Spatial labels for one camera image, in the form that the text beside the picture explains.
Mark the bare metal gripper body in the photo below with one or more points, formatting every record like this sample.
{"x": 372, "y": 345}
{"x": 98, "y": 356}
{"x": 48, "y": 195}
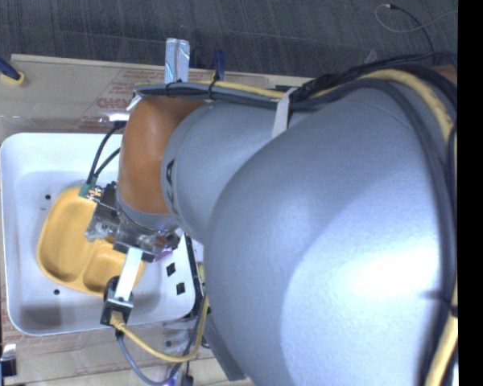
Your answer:
{"x": 133, "y": 239}

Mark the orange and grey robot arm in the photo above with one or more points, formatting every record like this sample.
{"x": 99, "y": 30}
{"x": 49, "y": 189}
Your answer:
{"x": 326, "y": 215}

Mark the yellow divided plate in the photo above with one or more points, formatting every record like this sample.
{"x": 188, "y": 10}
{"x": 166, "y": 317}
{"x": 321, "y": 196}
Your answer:
{"x": 66, "y": 235}

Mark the white plastic tray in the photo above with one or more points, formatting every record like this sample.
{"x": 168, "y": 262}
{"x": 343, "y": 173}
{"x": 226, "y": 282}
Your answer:
{"x": 28, "y": 163}

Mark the brown cardboard board red print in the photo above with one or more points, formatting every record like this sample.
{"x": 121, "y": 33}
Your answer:
{"x": 56, "y": 95}

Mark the black cylinder on white bracket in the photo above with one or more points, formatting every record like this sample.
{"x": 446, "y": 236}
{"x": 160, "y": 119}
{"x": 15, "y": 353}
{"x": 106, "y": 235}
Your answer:
{"x": 116, "y": 306}

